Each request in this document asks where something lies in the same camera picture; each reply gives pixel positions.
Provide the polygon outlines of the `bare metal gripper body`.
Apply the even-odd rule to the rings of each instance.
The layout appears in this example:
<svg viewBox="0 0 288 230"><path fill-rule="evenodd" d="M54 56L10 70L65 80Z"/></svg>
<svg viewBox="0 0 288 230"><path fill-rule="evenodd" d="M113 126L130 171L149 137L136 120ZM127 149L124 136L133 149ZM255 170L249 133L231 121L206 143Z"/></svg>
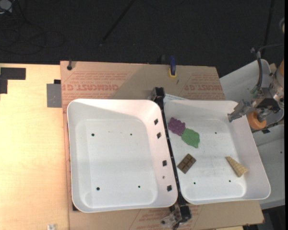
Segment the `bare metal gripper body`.
<svg viewBox="0 0 288 230"><path fill-rule="evenodd" d="M264 86L263 80L258 81L252 90L252 106L267 109L274 113L284 109L284 87L277 81Z"/></svg>

